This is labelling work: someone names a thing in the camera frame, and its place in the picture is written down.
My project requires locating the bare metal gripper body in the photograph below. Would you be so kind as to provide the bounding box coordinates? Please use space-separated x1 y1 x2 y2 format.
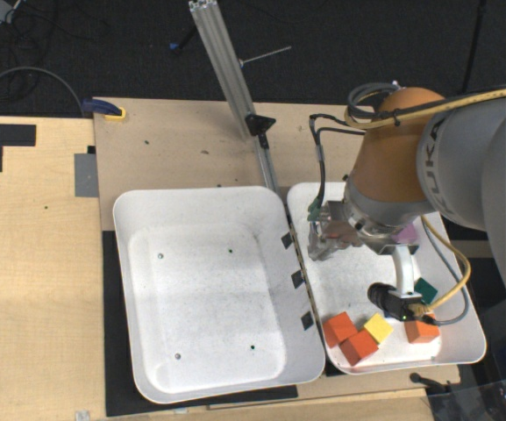
319 199 396 250

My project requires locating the white plastic tray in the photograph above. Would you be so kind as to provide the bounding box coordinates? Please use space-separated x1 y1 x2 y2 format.
112 185 326 405
286 181 488 375

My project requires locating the orange cube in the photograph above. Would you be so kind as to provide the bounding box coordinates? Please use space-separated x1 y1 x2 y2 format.
339 329 380 367
404 319 441 345
322 311 359 349

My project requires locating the yellow cube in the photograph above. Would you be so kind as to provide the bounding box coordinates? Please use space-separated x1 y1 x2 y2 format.
363 312 395 345

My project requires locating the green cube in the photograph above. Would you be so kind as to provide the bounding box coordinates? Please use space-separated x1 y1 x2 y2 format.
413 277 439 305

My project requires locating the pale wood board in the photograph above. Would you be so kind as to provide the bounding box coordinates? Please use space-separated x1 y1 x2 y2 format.
92 97 462 411

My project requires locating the black cylinder on white bracket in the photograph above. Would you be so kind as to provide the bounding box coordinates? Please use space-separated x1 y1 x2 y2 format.
367 243 424 323

